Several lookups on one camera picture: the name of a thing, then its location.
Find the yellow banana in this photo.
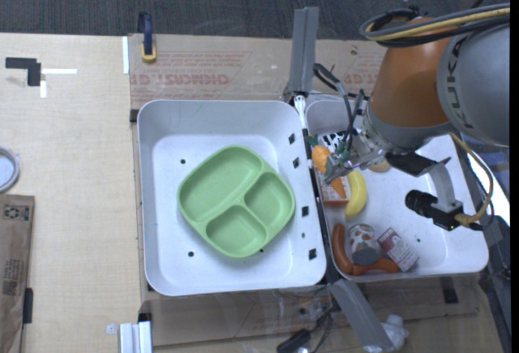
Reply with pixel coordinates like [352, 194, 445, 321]
[344, 170, 368, 218]

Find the brown cardboard board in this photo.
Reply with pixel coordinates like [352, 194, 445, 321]
[127, 33, 487, 347]

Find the green divided plate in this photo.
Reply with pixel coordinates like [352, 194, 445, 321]
[177, 144, 297, 260]

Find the black and white carton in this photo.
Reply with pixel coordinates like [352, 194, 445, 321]
[321, 131, 354, 151]

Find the black cylinder on white bracket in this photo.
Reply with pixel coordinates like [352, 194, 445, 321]
[384, 151, 465, 231]

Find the tomato print can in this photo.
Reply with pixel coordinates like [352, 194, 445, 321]
[347, 223, 382, 267]

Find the white crumpled tissue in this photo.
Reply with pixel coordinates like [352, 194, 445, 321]
[380, 313, 410, 349]

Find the brown paper bag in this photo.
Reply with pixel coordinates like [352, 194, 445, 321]
[0, 193, 36, 353]

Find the red and white carton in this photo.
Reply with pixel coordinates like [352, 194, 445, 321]
[318, 174, 350, 207]

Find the maroon and white can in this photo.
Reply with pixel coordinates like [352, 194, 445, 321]
[376, 226, 420, 273]

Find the orange carrot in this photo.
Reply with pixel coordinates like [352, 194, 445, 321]
[306, 134, 349, 200]

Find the white round ring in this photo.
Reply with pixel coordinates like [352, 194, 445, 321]
[0, 146, 21, 195]

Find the orange sausage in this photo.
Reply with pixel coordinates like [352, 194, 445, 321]
[331, 222, 401, 277]

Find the white plastic tray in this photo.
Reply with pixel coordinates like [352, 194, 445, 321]
[136, 99, 328, 297]
[304, 97, 490, 284]

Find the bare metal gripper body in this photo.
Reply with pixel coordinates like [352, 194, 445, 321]
[331, 130, 393, 174]

